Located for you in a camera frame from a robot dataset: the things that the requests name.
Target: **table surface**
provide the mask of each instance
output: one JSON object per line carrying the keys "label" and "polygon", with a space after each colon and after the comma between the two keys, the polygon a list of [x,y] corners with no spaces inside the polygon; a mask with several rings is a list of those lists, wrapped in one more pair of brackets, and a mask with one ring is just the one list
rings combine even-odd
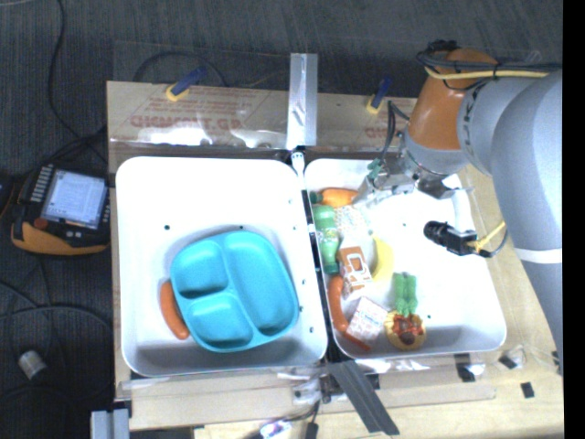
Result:
{"label": "table surface", "polygon": [[[115,138],[121,116],[116,106],[122,103],[118,88],[126,93],[136,92],[136,102],[150,92],[144,83],[109,85],[109,132]],[[327,106],[347,112],[360,112],[365,98],[360,96],[328,95],[320,115],[327,115]],[[414,100],[395,100],[405,111]],[[122,111],[129,109],[123,101]],[[339,112],[330,112],[331,116]],[[375,132],[380,127],[354,123],[356,128]],[[399,121],[398,128],[404,123]],[[383,143],[376,135],[366,142]],[[141,145],[135,150],[121,142],[110,141],[111,173],[132,155],[156,154],[160,145]],[[468,166],[460,174],[465,185],[472,185],[470,199],[474,222],[480,230],[492,229],[501,219],[495,200],[492,181]],[[278,379],[275,373],[242,373],[237,376],[204,375],[182,377],[168,382],[152,380],[130,381],[131,372],[122,358],[120,344],[120,281],[118,277],[115,189],[112,189],[112,262],[115,329],[115,369],[118,397],[132,399],[132,431],[175,427],[195,427],[196,438],[245,438],[258,432],[270,419],[305,411],[308,406],[295,404],[292,385],[295,382]],[[488,263],[495,290],[502,306],[507,326],[507,339],[501,350],[482,358],[484,373],[475,382],[462,382],[454,369],[441,367],[427,371],[393,372],[381,376],[378,396],[405,438],[507,438],[564,436],[563,380],[557,374],[549,356],[554,343],[548,324],[512,245]],[[498,362],[502,353],[520,353],[522,363],[509,369]],[[523,385],[529,385],[533,396],[526,396]],[[369,437],[351,403],[340,397],[322,404],[316,416],[320,439]],[[283,437],[303,437],[306,421],[292,423],[292,430]]]}

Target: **blue plate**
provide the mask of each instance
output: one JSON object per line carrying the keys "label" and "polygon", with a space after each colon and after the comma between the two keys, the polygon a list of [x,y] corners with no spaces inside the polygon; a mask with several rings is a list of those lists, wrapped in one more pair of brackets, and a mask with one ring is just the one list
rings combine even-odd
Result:
{"label": "blue plate", "polygon": [[225,232],[188,245],[171,263],[171,283],[191,336],[211,351],[273,341],[299,315],[278,252],[255,232]]}

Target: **brown sausage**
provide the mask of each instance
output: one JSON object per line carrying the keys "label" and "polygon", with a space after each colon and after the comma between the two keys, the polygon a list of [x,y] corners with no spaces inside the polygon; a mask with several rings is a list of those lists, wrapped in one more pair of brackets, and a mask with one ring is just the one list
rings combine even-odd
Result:
{"label": "brown sausage", "polygon": [[341,333],[345,333],[349,327],[346,316],[341,308],[341,293],[344,289],[344,279],[341,275],[336,274],[329,282],[327,289],[327,299],[329,299],[329,309],[331,310],[331,319],[333,326]]}
{"label": "brown sausage", "polygon": [[176,308],[175,293],[171,282],[165,282],[161,286],[160,305],[163,318],[173,335],[180,340],[186,339],[189,336],[189,329]]}

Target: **white band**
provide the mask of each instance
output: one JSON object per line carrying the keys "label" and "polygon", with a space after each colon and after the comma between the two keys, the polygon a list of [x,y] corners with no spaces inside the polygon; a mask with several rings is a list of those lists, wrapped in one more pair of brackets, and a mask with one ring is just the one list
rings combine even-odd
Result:
{"label": "white band", "polygon": [[550,251],[529,251],[527,249],[516,249],[516,255],[520,260],[533,263],[563,263],[563,250],[551,249]]}

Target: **yellow banana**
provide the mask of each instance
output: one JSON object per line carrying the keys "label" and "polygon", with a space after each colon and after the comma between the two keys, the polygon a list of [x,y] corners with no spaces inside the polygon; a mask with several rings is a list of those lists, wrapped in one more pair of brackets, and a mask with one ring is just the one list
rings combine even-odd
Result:
{"label": "yellow banana", "polygon": [[376,234],[372,236],[376,244],[376,268],[372,272],[375,283],[388,284],[394,273],[394,251]]}

